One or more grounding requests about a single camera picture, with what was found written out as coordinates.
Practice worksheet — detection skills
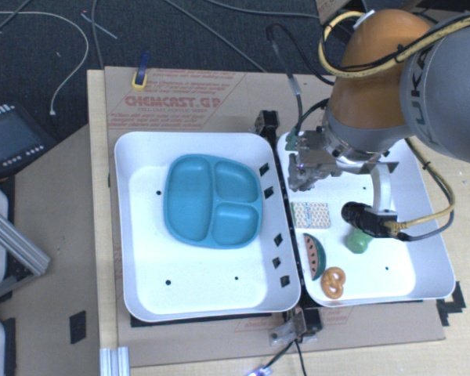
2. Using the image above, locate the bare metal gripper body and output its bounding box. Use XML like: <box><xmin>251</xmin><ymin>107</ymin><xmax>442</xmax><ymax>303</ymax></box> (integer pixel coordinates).
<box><xmin>295</xmin><ymin>128</ymin><xmax>381</xmax><ymax>180</ymax></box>

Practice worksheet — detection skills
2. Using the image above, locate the white patterned packet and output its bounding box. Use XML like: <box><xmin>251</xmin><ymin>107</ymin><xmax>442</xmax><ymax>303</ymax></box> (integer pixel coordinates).
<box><xmin>290</xmin><ymin>201</ymin><xmax>332</xmax><ymax>230</ymax></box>

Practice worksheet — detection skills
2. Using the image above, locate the thin black rod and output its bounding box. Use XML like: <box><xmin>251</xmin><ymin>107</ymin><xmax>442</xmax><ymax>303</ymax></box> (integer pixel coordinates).
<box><xmin>266</xmin><ymin>126</ymin><xmax>303</xmax><ymax>313</ymax></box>

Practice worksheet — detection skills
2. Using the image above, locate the red watermelon slice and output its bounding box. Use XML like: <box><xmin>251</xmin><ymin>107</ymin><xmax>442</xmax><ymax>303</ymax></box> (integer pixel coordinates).
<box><xmin>302</xmin><ymin>233</ymin><xmax>327</xmax><ymax>282</ymax></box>

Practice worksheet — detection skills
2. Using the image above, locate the green rounded toy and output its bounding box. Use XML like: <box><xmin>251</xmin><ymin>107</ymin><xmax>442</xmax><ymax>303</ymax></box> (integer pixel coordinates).
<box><xmin>345</xmin><ymin>227</ymin><xmax>374</xmax><ymax>255</ymax></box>

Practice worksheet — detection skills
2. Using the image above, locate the blue divided plate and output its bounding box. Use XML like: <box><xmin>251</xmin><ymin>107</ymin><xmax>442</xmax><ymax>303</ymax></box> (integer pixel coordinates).
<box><xmin>163</xmin><ymin>154</ymin><xmax>265</xmax><ymax>251</ymax></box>

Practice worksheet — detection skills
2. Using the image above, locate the brown cardboard board red print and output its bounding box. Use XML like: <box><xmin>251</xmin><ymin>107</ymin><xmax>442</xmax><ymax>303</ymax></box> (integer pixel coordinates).
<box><xmin>103</xmin><ymin>66</ymin><xmax>447</xmax><ymax>368</ymax></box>

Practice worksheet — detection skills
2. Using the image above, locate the orange pretzel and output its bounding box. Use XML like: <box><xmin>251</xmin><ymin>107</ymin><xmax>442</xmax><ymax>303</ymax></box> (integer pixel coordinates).
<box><xmin>320</xmin><ymin>266</ymin><xmax>347</xmax><ymax>301</ymax></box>

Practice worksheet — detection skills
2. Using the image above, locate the white plastic tray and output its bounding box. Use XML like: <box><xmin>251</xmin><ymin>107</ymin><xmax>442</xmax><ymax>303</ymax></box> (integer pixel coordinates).
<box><xmin>277</xmin><ymin>128</ymin><xmax>457</xmax><ymax>309</ymax></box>
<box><xmin>114</xmin><ymin>131</ymin><xmax>302</xmax><ymax>323</ymax></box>

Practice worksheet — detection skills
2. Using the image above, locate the black block with thin wires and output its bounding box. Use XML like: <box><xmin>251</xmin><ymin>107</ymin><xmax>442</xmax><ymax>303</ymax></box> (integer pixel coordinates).
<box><xmin>255</xmin><ymin>110</ymin><xmax>280</xmax><ymax>139</ymax></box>
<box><xmin>269</xmin><ymin>307</ymin><xmax>324</xmax><ymax>347</ymax></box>

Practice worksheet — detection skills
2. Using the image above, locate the black cylinder on white bracket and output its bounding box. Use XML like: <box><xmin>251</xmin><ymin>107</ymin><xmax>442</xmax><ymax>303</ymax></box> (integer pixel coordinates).
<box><xmin>340</xmin><ymin>161</ymin><xmax>400</xmax><ymax>240</ymax></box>

